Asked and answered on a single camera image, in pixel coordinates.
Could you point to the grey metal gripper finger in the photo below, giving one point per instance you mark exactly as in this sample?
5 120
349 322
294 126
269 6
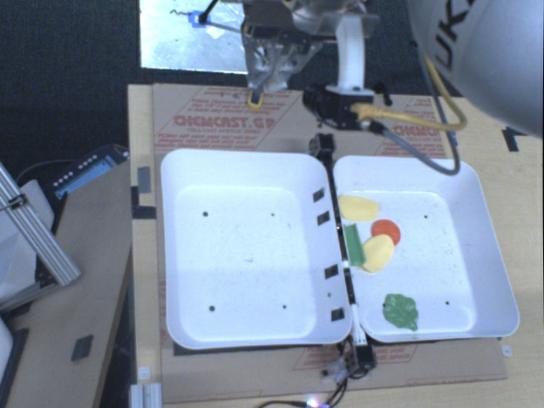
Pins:
282 68
258 68

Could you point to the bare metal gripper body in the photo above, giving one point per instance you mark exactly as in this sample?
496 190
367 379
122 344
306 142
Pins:
272 19

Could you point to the yellow oval toy slice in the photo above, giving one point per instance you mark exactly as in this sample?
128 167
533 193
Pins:
378 254
358 208

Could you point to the white plastic tray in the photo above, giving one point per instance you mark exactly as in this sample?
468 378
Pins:
246 253
438 270

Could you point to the thin black and white rod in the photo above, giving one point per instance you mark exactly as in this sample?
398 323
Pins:
342 245

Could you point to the red round toy slice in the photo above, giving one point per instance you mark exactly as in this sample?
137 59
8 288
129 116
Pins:
387 229

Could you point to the green toy strip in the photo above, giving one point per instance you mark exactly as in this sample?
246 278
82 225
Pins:
353 247

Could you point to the green toy lettuce leaf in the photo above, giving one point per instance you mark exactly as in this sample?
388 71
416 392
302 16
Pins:
401 311

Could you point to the brown cardboard board red print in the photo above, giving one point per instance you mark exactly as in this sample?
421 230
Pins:
280 376

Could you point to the black cylinder on white bracket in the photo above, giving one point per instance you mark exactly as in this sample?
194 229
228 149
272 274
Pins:
350 58

